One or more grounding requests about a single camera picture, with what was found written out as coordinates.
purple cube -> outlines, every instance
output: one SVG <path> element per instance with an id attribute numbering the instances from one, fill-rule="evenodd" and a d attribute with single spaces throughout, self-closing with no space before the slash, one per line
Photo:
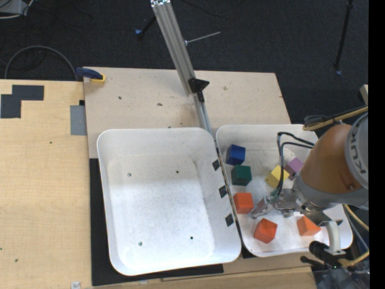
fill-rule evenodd
<path id="1" fill-rule="evenodd" d="M 226 152 L 226 164 L 241 165 L 245 161 L 246 148 L 232 144 Z"/>
<path id="2" fill-rule="evenodd" d="M 288 162 L 285 166 L 285 170 L 290 174 L 289 179 L 293 181 L 295 177 L 300 172 L 303 163 L 300 161 L 298 157 L 293 158 L 290 162 Z"/>

white tray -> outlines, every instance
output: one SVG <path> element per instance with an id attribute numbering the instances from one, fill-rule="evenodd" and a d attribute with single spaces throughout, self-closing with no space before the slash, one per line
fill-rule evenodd
<path id="1" fill-rule="evenodd" d="M 241 239 L 213 137 L 201 128 L 110 129 L 97 141 L 109 256 L 124 275 L 231 262 Z"/>
<path id="2" fill-rule="evenodd" d="M 290 132 L 293 135 L 316 142 L 317 136 L 314 132 L 303 131 L 302 125 L 226 125 L 217 131 L 217 144 L 220 148 L 223 162 L 226 160 L 227 148 L 234 144 L 246 148 L 245 161 L 242 165 L 251 167 L 252 180 L 244 186 L 232 185 L 231 170 L 233 166 L 224 164 L 227 180 L 230 184 L 230 192 L 234 196 L 238 192 L 249 192 L 252 194 L 254 205 L 264 196 L 268 196 L 273 188 L 265 181 L 269 173 L 279 164 L 279 152 L 277 146 L 277 133 L 280 131 Z M 281 143 L 294 141 L 292 137 L 283 135 Z M 309 149 L 298 146 L 287 145 L 284 148 L 285 164 L 298 157 L 302 162 L 309 154 Z M 286 179 L 284 188 L 291 188 L 293 181 Z M 337 205 L 325 211 L 331 219 L 342 219 L 339 225 L 340 244 L 342 249 L 348 248 L 353 242 L 353 233 L 349 221 L 343 211 L 342 205 Z M 286 253 L 307 252 L 309 244 L 320 241 L 329 245 L 329 237 L 325 227 L 314 236 L 301 237 L 298 233 L 297 220 L 302 217 L 295 213 L 292 217 L 284 218 L 280 211 L 274 208 L 265 216 L 252 219 L 248 214 L 237 214 L 241 229 L 242 242 L 250 253 L 260 257 L 283 255 Z M 270 243 L 266 244 L 253 237 L 255 227 L 261 218 L 266 218 L 278 224 L 276 236 Z"/>

black clamp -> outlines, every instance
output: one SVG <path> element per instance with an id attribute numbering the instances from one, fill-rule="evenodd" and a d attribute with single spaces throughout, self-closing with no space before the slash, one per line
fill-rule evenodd
<path id="1" fill-rule="evenodd" d="M 197 79 L 197 78 L 190 78 L 188 80 L 188 84 L 190 86 L 191 92 L 196 93 L 198 95 L 198 100 L 200 102 L 204 102 L 205 98 L 203 97 L 203 89 L 206 88 L 209 85 L 209 81 Z"/>

wooden table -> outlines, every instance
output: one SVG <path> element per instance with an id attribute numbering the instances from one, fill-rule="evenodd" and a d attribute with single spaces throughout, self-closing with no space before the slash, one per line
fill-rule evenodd
<path id="1" fill-rule="evenodd" d="M 109 82 L 135 81 L 139 76 L 156 82 L 164 78 L 166 82 L 178 81 L 175 70 L 98 70 L 106 73 Z M 196 71 L 196 75 L 211 79 L 205 98 L 213 129 L 224 124 L 290 123 L 275 74 Z M 78 281 L 81 289 L 93 288 L 88 161 L 94 153 L 90 138 L 101 129 L 93 127 L 94 133 L 88 137 L 71 135 L 70 123 L 70 106 L 84 99 L 87 129 L 100 119 L 91 109 L 92 97 L 85 95 L 84 86 L 89 93 L 87 83 L 3 79 L 0 95 L 10 95 L 13 85 L 43 85 L 44 100 L 22 101 L 21 118 L 0 119 L 0 287 L 69 289 Z M 153 104 L 157 110 L 158 102 L 164 102 L 162 109 L 172 106 L 162 99 Z M 237 106 L 244 110 L 241 119 Z M 167 111 L 162 115 L 170 117 Z M 179 120 L 167 123 L 181 127 Z M 193 126 L 196 121 L 187 116 L 182 126 Z M 102 288 L 316 288 L 310 267 L 300 261 L 301 255 L 314 259 L 309 253 L 240 256 L 224 264 L 224 273 L 219 275 L 152 279 Z"/>

blue cube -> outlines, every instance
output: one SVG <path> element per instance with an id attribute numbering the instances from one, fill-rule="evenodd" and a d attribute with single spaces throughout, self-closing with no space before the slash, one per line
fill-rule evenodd
<path id="1" fill-rule="evenodd" d="M 226 152 L 226 164 L 241 165 L 245 161 L 246 148 L 232 144 Z"/>

